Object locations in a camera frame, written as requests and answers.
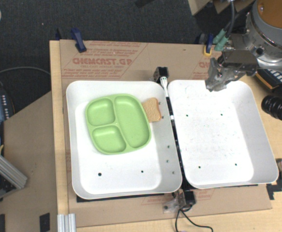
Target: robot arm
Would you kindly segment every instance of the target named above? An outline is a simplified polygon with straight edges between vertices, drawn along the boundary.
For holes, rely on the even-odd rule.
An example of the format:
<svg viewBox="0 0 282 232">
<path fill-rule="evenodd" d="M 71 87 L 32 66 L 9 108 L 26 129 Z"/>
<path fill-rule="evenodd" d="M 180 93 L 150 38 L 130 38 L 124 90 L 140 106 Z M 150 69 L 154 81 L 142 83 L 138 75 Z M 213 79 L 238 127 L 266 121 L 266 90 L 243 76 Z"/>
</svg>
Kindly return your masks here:
<svg viewBox="0 0 282 232">
<path fill-rule="evenodd" d="M 245 34 L 223 36 L 215 46 L 222 55 L 211 59 L 206 80 L 209 91 L 222 90 L 244 75 L 253 76 L 257 68 L 282 72 L 282 0 L 256 0 L 246 29 Z"/>
</svg>

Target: black clip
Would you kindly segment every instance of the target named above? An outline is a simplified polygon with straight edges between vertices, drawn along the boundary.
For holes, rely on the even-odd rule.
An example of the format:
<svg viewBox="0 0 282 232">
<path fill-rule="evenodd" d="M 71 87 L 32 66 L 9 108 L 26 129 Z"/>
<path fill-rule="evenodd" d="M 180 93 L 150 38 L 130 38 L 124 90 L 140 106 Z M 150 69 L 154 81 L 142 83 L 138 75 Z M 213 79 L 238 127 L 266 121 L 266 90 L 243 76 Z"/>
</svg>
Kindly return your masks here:
<svg viewBox="0 0 282 232">
<path fill-rule="evenodd" d="M 154 75 L 153 75 L 153 79 L 154 82 L 160 84 L 160 77 L 165 76 L 166 78 L 169 77 L 169 70 L 168 67 L 157 67 Z"/>
<path fill-rule="evenodd" d="M 86 52 L 87 49 L 84 45 L 80 30 L 77 29 L 77 28 L 72 28 L 71 29 L 71 36 L 72 36 L 72 39 L 74 39 L 76 41 L 75 46 L 76 46 L 78 52 L 79 53 Z"/>
</svg>

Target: dark carpet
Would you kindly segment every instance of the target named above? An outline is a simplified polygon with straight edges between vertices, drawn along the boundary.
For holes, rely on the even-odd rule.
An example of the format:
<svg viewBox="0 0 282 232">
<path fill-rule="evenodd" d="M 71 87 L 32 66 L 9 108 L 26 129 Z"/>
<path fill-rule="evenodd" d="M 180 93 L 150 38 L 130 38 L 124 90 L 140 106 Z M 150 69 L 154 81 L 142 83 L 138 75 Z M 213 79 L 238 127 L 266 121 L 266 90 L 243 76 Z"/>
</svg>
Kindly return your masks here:
<svg viewBox="0 0 282 232">
<path fill-rule="evenodd" d="M 228 9 L 217 14 L 213 6 L 193 16 L 187 0 L 0 0 L 0 9 L 0 71 L 49 71 L 57 28 L 66 39 L 77 27 L 84 40 L 193 44 L 201 33 L 217 34 L 230 18 Z M 51 89 L 50 76 L 32 69 L 3 72 L 0 80 L 16 112 Z"/>
</svg>

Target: green divided plate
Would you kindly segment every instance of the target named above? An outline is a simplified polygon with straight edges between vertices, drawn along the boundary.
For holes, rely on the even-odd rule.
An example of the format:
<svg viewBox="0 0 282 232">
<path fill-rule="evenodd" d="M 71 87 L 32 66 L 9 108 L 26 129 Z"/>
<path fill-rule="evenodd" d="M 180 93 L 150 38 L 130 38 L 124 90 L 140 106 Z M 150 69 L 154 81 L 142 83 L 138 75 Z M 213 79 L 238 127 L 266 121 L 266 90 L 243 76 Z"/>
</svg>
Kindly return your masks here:
<svg viewBox="0 0 282 232">
<path fill-rule="evenodd" d="M 104 96 L 85 110 L 93 144 L 108 155 L 141 149 L 151 139 L 149 122 L 141 102 L 128 94 Z"/>
</svg>

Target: teal connector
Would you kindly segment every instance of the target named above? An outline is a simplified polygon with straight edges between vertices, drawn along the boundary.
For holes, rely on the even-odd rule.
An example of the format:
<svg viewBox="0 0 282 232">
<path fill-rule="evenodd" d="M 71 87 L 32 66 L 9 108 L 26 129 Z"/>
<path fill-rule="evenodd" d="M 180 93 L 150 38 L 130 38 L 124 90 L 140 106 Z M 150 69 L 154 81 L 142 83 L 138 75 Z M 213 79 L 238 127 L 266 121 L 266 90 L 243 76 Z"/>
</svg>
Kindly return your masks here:
<svg viewBox="0 0 282 232">
<path fill-rule="evenodd" d="M 223 36 L 223 38 L 215 45 L 214 50 L 215 51 L 222 51 L 223 46 L 227 43 L 228 40 L 229 40 L 229 38 L 226 38 L 226 37 Z"/>
<path fill-rule="evenodd" d="M 217 44 L 222 38 L 223 38 L 223 36 L 225 36 L 226 35 L 226 31 L 225 30 L 220 30 L 220 32 L 216 35 L 216 37 L 214 38 L 214 40 L 213 40 L 213 44 Z"/>
</svg>

